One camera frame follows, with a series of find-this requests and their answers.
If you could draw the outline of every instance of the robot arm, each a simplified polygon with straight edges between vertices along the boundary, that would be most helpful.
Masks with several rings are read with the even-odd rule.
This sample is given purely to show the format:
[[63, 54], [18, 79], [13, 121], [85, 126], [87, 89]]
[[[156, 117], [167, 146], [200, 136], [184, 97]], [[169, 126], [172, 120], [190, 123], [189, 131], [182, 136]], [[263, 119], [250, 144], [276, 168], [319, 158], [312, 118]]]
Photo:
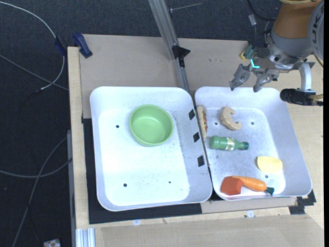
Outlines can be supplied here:
[[231, 90], [248, 80], [251, 73], [257, 76], [254, 92], [265, 83], [277, 80], [280, 73], [298, 69], [301, 74], [300, 89], [284, 89], [284, 101], [300, 105], [323, 105], [314, 97], [307, 57], [314, 54], [323, 60], [324, 0], [281, 0], [283, 5], [271, 31], [265, 36], [266, 46], [250, 46], [244, 56], [248, 66], [239, 65], [230, 81]]

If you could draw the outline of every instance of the bottle cap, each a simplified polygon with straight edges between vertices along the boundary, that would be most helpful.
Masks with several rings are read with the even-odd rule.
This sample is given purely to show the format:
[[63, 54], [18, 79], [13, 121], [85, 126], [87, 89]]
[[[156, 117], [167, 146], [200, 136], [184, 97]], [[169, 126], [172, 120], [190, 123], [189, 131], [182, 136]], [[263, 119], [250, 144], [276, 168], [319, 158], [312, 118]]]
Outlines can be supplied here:
[[249, 148], [249, 143], [248, 143], [248, 142], [242, 142], [242, 143], [245, 145], [244, 150], [248, 150], [248, 148]]

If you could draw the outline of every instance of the orange carrot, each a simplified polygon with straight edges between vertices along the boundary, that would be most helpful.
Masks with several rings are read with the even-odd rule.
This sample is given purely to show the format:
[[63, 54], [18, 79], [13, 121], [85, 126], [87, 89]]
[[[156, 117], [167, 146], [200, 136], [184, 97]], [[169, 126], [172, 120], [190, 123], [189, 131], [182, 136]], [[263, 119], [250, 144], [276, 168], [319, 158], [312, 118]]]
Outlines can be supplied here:
[[267, 187], [265, 182], [261, 181], [259, 179], [249, 178], [249, 177], [240, 177], [237, 175], [233, 175], [232, 177], [236, 178], [236, 179], [240, 179], [245, 187], [250, 188], [254, 191], [267, 191], [271, 195], [274, 192], [274, 188]]

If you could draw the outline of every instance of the green bowl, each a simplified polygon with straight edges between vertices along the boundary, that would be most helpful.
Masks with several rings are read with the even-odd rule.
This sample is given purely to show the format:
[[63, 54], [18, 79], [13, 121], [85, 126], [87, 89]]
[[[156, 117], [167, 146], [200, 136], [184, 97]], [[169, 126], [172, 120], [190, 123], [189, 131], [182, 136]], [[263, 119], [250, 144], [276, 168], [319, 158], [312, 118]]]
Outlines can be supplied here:
[[129, 127], [134, 139], [147, 147], [165, 143], [174, 131], [169, 113], [151, 104], [139, 106], [131, 113]]

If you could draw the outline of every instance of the metal pole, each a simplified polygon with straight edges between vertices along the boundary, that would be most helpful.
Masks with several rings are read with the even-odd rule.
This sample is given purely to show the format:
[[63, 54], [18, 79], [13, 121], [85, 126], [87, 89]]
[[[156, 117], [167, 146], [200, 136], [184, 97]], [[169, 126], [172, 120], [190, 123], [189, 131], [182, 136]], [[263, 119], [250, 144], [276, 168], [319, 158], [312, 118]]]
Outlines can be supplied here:
[[149, 0], [153, 16], [159, 28], [160, 34], [167, 48], [167, 53], [171, 60], [175, 60], [176, 73], [178, 77], [179, 86], [190, 91], [189, 84], [186, 77], [185, 68], [180, 65], [178, 57], [173, 54], [173, 46], [179, 46], [176, 32], [171, 20], [169, 9], [165, 0]]

